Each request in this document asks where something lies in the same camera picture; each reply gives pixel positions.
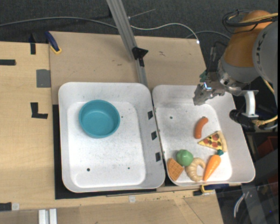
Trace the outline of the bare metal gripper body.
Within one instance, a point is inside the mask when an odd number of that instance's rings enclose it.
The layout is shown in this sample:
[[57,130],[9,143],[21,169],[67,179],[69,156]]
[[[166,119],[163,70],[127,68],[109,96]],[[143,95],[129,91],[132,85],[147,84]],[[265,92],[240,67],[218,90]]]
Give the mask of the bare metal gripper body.
[[226,92],[238,96],[245,83],[236,81],[230,77],[226,72],[203,72],[202,73],[202,88],[203,90],[213,90],[214,97],[222,96]]

